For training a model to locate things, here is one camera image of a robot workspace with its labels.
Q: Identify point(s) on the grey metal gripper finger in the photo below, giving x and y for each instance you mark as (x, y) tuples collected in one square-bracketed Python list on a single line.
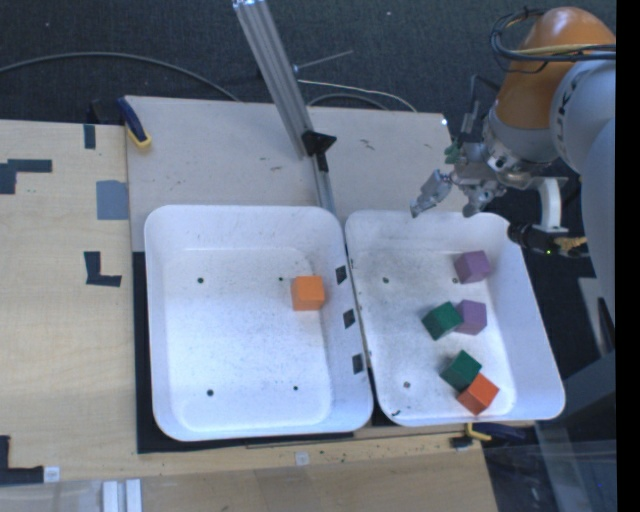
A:
[(477, 202), (431, 192)]

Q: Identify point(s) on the dark orange cube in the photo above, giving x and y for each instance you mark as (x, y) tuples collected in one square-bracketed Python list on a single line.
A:
[(478, 395)]

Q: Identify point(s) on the black cylinder on white bracket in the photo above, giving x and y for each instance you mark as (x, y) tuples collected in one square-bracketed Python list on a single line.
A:
[(552, 205)]

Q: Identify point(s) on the purple cube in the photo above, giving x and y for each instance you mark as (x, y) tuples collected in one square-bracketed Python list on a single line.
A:
[(474, 317), (472, 267)]

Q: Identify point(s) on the light orange cube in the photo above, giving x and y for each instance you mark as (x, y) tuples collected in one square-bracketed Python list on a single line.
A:
[(307, 294)]

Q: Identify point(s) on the white plastic tray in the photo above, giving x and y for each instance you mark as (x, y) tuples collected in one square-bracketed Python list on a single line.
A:
[(400, 320), (240, 340)]

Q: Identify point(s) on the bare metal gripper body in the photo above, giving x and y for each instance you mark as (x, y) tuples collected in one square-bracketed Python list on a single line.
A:
[(477, 167)]

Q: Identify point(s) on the green cube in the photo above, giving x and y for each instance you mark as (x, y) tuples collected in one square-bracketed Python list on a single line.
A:
[(440, 321), (460, 370)]

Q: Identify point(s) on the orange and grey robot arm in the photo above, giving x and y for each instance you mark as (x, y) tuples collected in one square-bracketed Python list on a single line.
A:
[(585, 130)]

